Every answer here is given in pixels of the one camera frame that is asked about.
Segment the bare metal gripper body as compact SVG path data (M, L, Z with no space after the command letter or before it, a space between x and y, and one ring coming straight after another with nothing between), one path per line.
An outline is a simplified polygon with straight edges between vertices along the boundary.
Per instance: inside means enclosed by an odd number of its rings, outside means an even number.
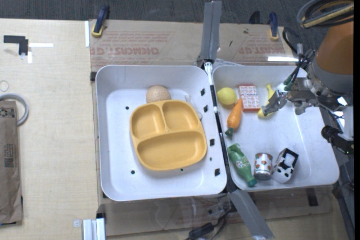
M332 112L339 110L339 95L324 86L317 79L297 78L287 99L294 104L295 114L305 113L307 108L322 107Z

